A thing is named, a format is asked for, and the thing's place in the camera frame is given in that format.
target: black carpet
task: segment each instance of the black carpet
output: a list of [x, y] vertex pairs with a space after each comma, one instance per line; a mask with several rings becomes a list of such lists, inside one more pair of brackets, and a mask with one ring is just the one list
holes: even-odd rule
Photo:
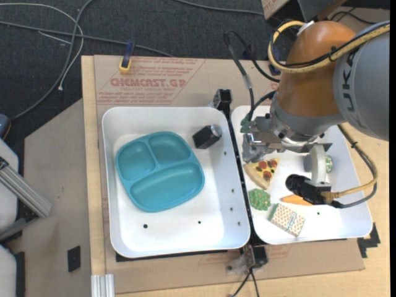
[[[76, 18], [87, 1], [0, 0], [0, 4], [46, 4]], [[185, 1], [262, 12], [260, 0]], [[357, 3], [362, 4], [361, 0], [355, 1]], [[365, 0], [365, 3], [370, 4], [370, 0]], [[133, 38], [139, 45], [186, 58], [229, 59], [222, 34], [227, 30], [235, 30], [251, 45], [258, 59], [265, 59], [270, 34], [286, 18], [301, 19], [295, 0], [290, 1], [269, 21], [259, 15], [211, 11], [170, 0], [96, 0], [82, 14], [80, 25], [85, 35], [122, 42]], [[72, 20], [65, 15], [45, 7], [0, 6], [0, 21], [70, 33], [74, 27]], [[70, 41], [69, 37], [54, 36], [66, 42]], [[286, 58], [293, 40], [292, 34], [279, 40], [277, 45], [281, 59]], [[66, 42], [36, 31], [0, 25], [0, 113], [13, 118], [48, 92], [59, 77], [66, 60], [69, 51]], [[77, 52], [79, 43], [80, 39], [76, 39], [73, 55]], [[236, 40], [235, 48], [242, 56], [243, 48]], [[85, 40], [82, 54], [122, 55], [124, 50], [124, 45]], [[162, 56], [140, 48], [135, 50], [135, 55]], [[12, 123], [6, 142], [11, 147], [17, 146], [25, 137], [71, 106], [81, 96], [79, 58], [64, 81], [64, 90], [60, 92], [55, 89], [36, 108], [17, 118]]]

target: black bracket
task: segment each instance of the black bracket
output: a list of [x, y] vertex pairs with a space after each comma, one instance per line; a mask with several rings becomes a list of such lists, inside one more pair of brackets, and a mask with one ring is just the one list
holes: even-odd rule
[[17, 261], [17, 290], [15, 295], [16, 297], [25, 297], [25, 253], [19, 252], [14, 254], [14, 257]]
[[254, 269], [260, 268], [268, 263], [267, 253], [264, 246], [253, 246], [253, 255], [256, 264], [253, 266]]
[[81, 247], [76, 246], [67, 252], [67, 270], [69, 273], [81, 267]]
[[364, 238], [358, 238], [358, 246], [360, 249], [360, 254], [361, 257], [364, 259], [367, 258], [367, 248], [377, 248], [378, 244], [380, 244], [381, 241], [379, 240], [378, 232], [377, 232], [377, 227], [376, 224], [372, 224], [372, 230], [370, 232], [370, 238], [364, 239]]
[[232, 101], [231, 89], [218, 89], [213, 98], [213, 105], [217, 110], [224, 112], [226, 118], [229, 119]]

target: black cable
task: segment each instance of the black cable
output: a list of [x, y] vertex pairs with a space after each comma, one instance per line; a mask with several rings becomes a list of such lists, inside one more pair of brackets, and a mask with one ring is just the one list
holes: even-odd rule
[[235, 297], [243, 288], [243, 286], [245, 285], [246, 281], [248, 280], [250, 276], [250, 272], [246, 275], [245, 279], [243, 280], [243, 282], [240, 284], [240, 286], [238, 287], [238, 289], [236, 290], [236, 292], [231, 296], [231, 297]]
[[257, 286], [256, 278], [255, 278], [255, 276], [253, 274], [253, 268], [252, 267], [249, 269], [249, 273], [246, 275], [246, 277], [243, 280], [243, 282], [240, 284], [240, 286], [238, 287], [236, 292], [231, 297], [236, 297], [236, 295], [241, 291], [241, 289], [243, 288], [243, 286], [245, 285], [245, 283], [249, 279], [249, 276], [252, 276], [252, 278], [253, 278], [254, 288], [256, 289], [257, 297], [260, 297], [259, 287]]
[[[67, 32], [62, 32], [62, 31], [57, 31], [57, 30], [49, 30], [47, 28], [31, 27], [29, 25], [16, 24], [16, 23], [5, 22], [5, 21], [0, 21], [0, 24], [7, 25], [7, 26], [10, 26], [10, 27], [17, 27], [17, 28], [23, 28], [23, 29], [26, 29], [26, 30], [37, 31], [37, 32], [45, 32], [45, 33], [50, 33], [50, 34], [62, 35], [62, 36], [65, 36], [65, 37], [71, 37], [72, 36], [72, 33], [67, 33]], [[118, 41], [118, 40], [111, 40], [109, 38], [93, 37], [91, 35], [85, 35], [85, 34], [83, 34], [83, 35], [76, 34], [75, 37], [84, 38], [86, 40], [93, 40], [93, 41], [101, 41], [101, 42], [105, 42], [105, 43], [119, 44], [119, 45], [124, 45], [124, 46], [126, 46], [128, 44], [128, 42], [123, 42], [123, 41]], [[153, 53], [157, 53], [157, 54], [164, 55], [164, 56], [167, 56], [167, 57], [174, 57], [173, 55], [170, 55], [170, 54], [168, 54], [166, 52], [163, 52], [163, 51], [160, 51], [158, 49], [149, 48], [147, 46], [142, 46], [142, 45], [139, 45], [139, 44], [136, 44], [135, 48], [140, 48], [141, 50], [151, 51]]]
[[249, 88], [249, 94], [250, 94], [250, 111], [252, 111], [252, 115], [253, 115], [253, 111], [255, 107], [254, 107], [254, 94], [252, 88]]
[[271, 91], [271, 92], [269, 92], [269, 93], [266, 93], [263, 97], [261, 97], [261, 98], [254, 104], [254, 106], [250, 109], [249, 113], [248, 113], [247, 116], [246, 116], [248, 121], [252, 121], [254, 110], [256, 110], [257, 107], [258, 107], [259, 105], [261, 105], [261, 103], [263, 103], [264, 101], [266, 101], [266, 99], [272, 99], [273, 96], [275, 95], [275, 92], [276, 92], [276, 91], [274, 90], [274, 91]]
[[[363, 35], [368, 35], [370, 34], [372, 31], [375, 31], [376, 29], [383, 27], [385, 25], [387, 25], [390, 21], [383, 21], [380, 22], [378, 25], [375, 25], [373, 27], [370, 28], [370, 30], [365, 31]], [[334, 53], [340, 51], [341, 49], [347, 47], [349, 44], [355, 42], [357, 39], [361, 38], [363, 35], [359, 35], [357, 34], [355, 37], [353, 37], [352, 39], [350, 39], [349, 41], [347, 41], [346, 43], [344, 43], [343, 45], [339, 46], [338, 48], [334, 48], [332, 49], [329, 53], [324, 54], [322, 56], [319, 56], [318, 58], [315, 58], [311, 61], [306, 61], [306, 62], [295, 62], [292, 64], [282, 64], [280, 61], [278, 61], [277, 59], [274, 58], [275, 62], [278, 63], [279, 65], [285, 66], [285, 67], [293, 67], [293, 66], [299, 66], [299, 67], [307, 67], [313, 64], [317, 64], [318, 62], [321, 62], [323, 59], [329, 58], [331, 60], [331, 55], [333, 55]], [[274, 46], [274, 42], [273, 42], [273, 35], [271, 36], [270, 39], [270, 47]]]
[[253, 274], [253, 268], [250, 268], [250, 274], [252, 275], [252, 278], [253, 278], [254, 288], [256, 289], [256, 295], [257, 295], [257, 297], [260, 297], [259, 287], [257, 286], [256, 278], [254, 277], [254, 274]]
[[269, 80], [271, 80], [271, 81], [273, 81], [273, 82], [279, 82], [279, 79], [276, 79], [276, 78], [273, 78], [272, 76], [269, 76], [265, 71], [263, 71], [263, 70], [261, 69], [261, 67], [258, 65], [258, 63], [257, 63], [257, 61], [256, 61], [256, 59], [255, 59], [255, 56], [253, 55], [253, 53], [252, 53], [250, 47], [248, 46], [248, 44], [243, 40], [243, 38], [241, 37], [241, 35], [239, 35], [238, 33], [236, 33], [236, 32], [233, 31], [233, 30], [229, 30], [229, 31], [227, 31], [227, 32], [225, 32], [225, 33], [223, 34], [224, 43], [226, 44], [226, 46], [228, 47], [228, 49], [230, 49], [230, 47], [232, 48], [232, 46], [231, 46], [231, 41], [230, 41], [230, 38], [229, 38], [229, 35], [231, 35], [231, 34], [234, 35], [234, 36], [242, 43], [244, 49], [245, 49], [246, 52], [247, 52], [247, 55], [249, 55], [249, 58], [250, 58], [250, 60], [252, 61], [254, 67], [256, 67], [256, 69], [257, 69], [265, 78], [267, 78], [267, 79], [269, 79]]
[[365, 23], [365, 24], [371, 25], [371, 24], [377, 23], [377, 22], [371, 22], [371, 21], [364, 20], [364, 19], [362, 19], [361, 17], [358, 17], [357, 15], [354, 15], [353, 13], [350, 13], [351, 11], [352, 11], [352, 10], [349, 10], [349, 11], [339, 11], [339, 12], [333, 14], [333, 16], [330, 18], [330, 21], [333, 21], [334, 18], [335, 18], [337, 15], [339, 15], [339, 14], [345, 14], [345, 15], [349, 15], [350, 17], [353, 17], [353, 18], [355, 18], [356, 20], [359, 20], [360, 22]]
[[[56, 88], [58, 83], [61, 81], [63, 75], [67, 71], [67, 67], [68, 67], [68, 65], [70, 63], [70, 60], [71, 60], [73, 47], [74, 47], [74, 42], [75, 42], [75, 38], [77, 36], [77, 28], [79, 26], [79, 22], [80, 22], [80, 19], [82, 17], [82, 14], [85, 12], [86, 8], [88, 8], [88, 6], [94, 1], [96, 1], [96, 0], [88, 0], [83, 5], [83, 7], [80, 9], [80, 11], [79, 11], [79, 13], [77, 15], [77, 18], [76, 18], [75, 24], [74, 24], [73, 33], [71, 35], [69, 53], [67, 54], [64, 66], [62, 68], [62, 71], [61, 71], [59, 77], [56, 79], [55, 83], [51, 86], [51, 88], [36, 103], [34, 103], [31, 107], [27, 108], [25, 111], [23, 111], [23, 112], [17, 114], [16, 116], [14, 116], [12, 118], [12, 121], [15, 121], [16, 119], [18, 119], [18, 118], [22, 117], [23, 115], [27, 114], [28, 112], [30, 112], [32, 109], [36, 108], [41, 102], [43, 102], [52, 93], [52, 91]], [[204, 6], [204, 5], [201, 5], [201, 4], [196, 4], [196, 3], [193, 3], [193, 2], [188, 2], [188, 1], [185, 1], [185, 0], [172, 0], [172, 1], [176, 1], [176, 2], [179, 2], [179, 3], [182, 3], [182, 4], [187, 4], [189, 6], [199, 7], [199, 8], [202, 8], [202, 9], [213, 10], [213, 11], [234, 12], [234, 13], [240, 13], [240, 14], [252, 14], [252, 15], [264, 16], [263, 13], [256, 12], [256, 11], [224, 9], [224, 8], [219, 8], [219, 7], [209, 7], [209, 6]]]
[[239, 71], [241, 72], [242, 76], [247, 76], [247, 73], [246, 73], [245, 69], [243, 68], [241, 62], [239, 61], [237, 55], [235, 54], [235, 50], [234, 50], [234, 48], [232, 47], [232, 45], [231, 45], [231, 44], [228, 44], [228, 45], [227, 45], [227, 48], [228, 48], [228, 51], [229, 51], [230, 54], [231, 54], [231, 57], [232, 57], [234, 63], [236, 64], [236, 67], [238, 67], [238, 69], [239, 69]]

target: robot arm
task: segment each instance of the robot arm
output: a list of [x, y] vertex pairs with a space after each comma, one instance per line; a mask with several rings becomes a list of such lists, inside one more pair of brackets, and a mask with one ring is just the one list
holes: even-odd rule
[[[290, 175], [286, 181], [289, 190], [313, 204], [341, 206], [335, 198], [374, 185], [371, 197], [377, 173], [366, 155], [363, 158], [374, 176], [372, 184], [332, 192], [331, 185], [323, 186], [325, 169], [320, 161], [329, 146], [313, 142], [330, 126], [344, 122], [366, 135], [389, 140], [389, 21], [359, 34], [331, 21], [292, 22], [285, 27], [296, 24], [301, 29], [285, 65], [273, 58], [270, 44], [269, 59], [283, 74], [270, 113], [243, 127], [243, 160], [257, 162], [274, 151], [309, 152], [312, 179]], [[281, 31], [275, 32], [275, 39]]]

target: yellow cable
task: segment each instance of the yellow cable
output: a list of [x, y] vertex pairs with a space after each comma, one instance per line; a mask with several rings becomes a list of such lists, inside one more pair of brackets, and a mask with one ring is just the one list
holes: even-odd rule
[[[300, 26], [302, 27], [305, 23], [304, 22], [300, 22], [300, 21], [290, 21], [287, 22], [283, 25], [281, 25], [272, 35], [272, 43], [275, 43], [275, 41], [277, 40], [277, 38], [279, 37], [279, 35], [286, 30], [287, 28], [290, 27], [295, 27], [295, 26]], [[385, 24], [371, 32], [365, 33], [362, 36], [360, 36], [359, 38], [357, 38], [354, 42], [345, 45], [344, 47], [341, 47], [337, 52], [335, 52], [334, 54], [332, 54], [330, 57], [324, 58], [323, 60], [309, 65], [309, 66], [304, 66], [304, 67], [288, 67], [288, 66], [284, 66], [282, 64], [280, 64], [279, 62], [276, 62], [273, 54], [272, 54], [272, 47], [271, 47], [271, 42], [269, 44], [268, 47], [268, 58], [269, 61], [271, 62], [271, 64], [277, 68], [279, 71], [281, 72], [286, 72], [289, 74], [297, 74], [297, 73], [302, 73], [302, 72], [309, 72], [309, 71], [314, 71], [315, 69], [324, 67], [326, 65], [329, 65], [330, 63], [336, 61], [338, 58], [340, 58], [342, 55], [344, 55], [345, 53], [353, 50], [354, 48], [358, 47], [359, 45], [364, 44], [365, 42], [367, 42], [368, 40], [377, 37], [381, 34], [384, 34], [386, 32], [390, 31], [390, 23]]]
[[[342, 131], [343, 135], [348, 139], [348, 141], [353, 142], [353, 139], [350, 137], [349, 133], [345, 130], [345, 128], [341, 124], [338, 127]], [[324, 191], [324, 192], [322, 192], [321, 195], [326, 198], [326, 201], [328, 203], [330, 203], [332, 200], [334, 200], [336, 198], [340, 198], [341, 196], [352, 194], [354, 192], [358, 192], [358, 191], [361, 191], [363, 189], [372, 187], [377, 182], [378, 170], [377, 170], [377, 167], [374, 164], [374, 162], [357, 145], [354, 145], [354, 149], [359, 151], [359, 153], [361, 153], [363, 155], [363, 157], [367, 160], [367, 162], [370, 164], [370, 166], [372, 168], [372, 172], [373, 172], [372, 180], [370, 180], [370, 182], [368, 182], [368, 183], [366, 183], [364, 185], [361, 185], [361, 186], [358, 186], [358, 187], [354, 187], [354, 188], [351, 188], [351, 189], [347, 189], [346, 191], [339, 191], [339, 192]]]

